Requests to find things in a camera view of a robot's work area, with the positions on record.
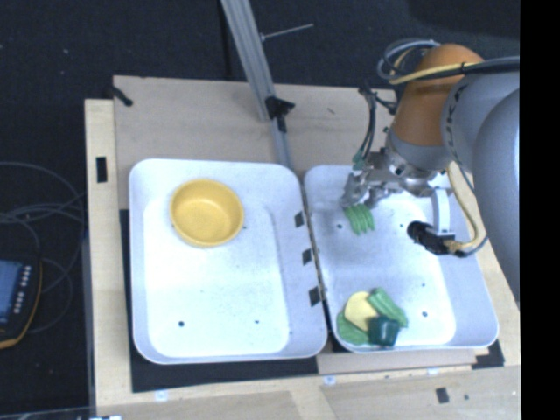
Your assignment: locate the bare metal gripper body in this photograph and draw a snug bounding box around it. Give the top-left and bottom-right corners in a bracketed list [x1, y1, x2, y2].
[348, 148, 440, 199]

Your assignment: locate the light green ribbed toy vegetable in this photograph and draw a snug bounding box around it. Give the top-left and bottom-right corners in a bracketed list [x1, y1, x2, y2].
[367, 287, 410, 329]
[343, 203, 377, 237]

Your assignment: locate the white plastic tray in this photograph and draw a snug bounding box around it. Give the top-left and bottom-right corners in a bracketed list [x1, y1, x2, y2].
[302, 164, 501, 354]
[128, 157, 329, 365]

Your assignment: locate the yellow toy food slice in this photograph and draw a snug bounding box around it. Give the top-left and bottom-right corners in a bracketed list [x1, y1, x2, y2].
[343, 290, 380, 332]

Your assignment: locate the dark green toy bell pepper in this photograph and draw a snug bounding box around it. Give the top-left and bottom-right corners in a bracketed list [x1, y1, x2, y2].
[367, 316, 401, 348]

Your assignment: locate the light green toy leaf vegetable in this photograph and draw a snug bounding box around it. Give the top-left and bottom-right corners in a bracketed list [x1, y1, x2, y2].
[336, 312, 371, 347]

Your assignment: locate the yellow bowl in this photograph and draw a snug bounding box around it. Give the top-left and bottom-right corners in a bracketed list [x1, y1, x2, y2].
[168, 178, 246, 249]

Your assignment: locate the brown cardboard board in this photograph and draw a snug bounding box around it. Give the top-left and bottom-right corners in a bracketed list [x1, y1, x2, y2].
[112, 74, 511, 376]

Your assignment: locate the black cylinder on white bracket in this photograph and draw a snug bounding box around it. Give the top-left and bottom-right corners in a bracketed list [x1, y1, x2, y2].
[406, 189, 457, 256]

